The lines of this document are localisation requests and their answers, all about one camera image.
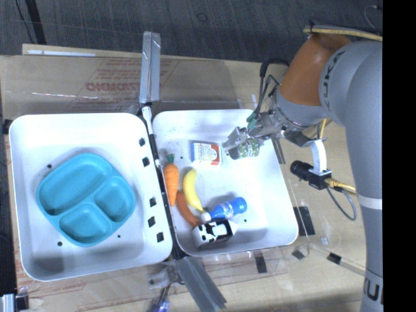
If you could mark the yellow banana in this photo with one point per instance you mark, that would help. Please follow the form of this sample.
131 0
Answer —
190 188

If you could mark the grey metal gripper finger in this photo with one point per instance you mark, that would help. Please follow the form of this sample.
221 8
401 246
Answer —
240 132
230 144

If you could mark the orange carrot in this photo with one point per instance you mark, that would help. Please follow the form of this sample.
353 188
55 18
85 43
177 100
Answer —
171 177

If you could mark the blue bottle with white cap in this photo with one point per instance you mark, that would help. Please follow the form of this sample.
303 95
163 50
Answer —
227 209

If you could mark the black cylinder on white bracket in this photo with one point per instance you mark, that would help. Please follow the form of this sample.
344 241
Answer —
313 174

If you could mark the white carton with red print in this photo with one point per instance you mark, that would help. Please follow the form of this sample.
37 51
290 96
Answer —
206 153

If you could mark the black and white carton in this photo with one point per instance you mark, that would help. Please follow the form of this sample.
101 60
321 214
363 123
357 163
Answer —
213 234

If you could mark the white plastic tray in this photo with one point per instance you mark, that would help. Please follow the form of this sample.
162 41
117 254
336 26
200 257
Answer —
260 190
81 132

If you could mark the brown cardboard board red print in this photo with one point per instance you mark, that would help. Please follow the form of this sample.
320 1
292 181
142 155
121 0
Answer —
81 83

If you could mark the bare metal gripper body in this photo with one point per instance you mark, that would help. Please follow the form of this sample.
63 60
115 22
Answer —
269 124

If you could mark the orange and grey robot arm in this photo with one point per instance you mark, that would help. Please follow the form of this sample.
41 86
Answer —
360 115

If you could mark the blue divided plate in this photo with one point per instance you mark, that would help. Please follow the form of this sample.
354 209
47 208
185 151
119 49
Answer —
81 187

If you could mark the orange-brown sausage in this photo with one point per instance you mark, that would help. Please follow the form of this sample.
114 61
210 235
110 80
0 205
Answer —
186 210

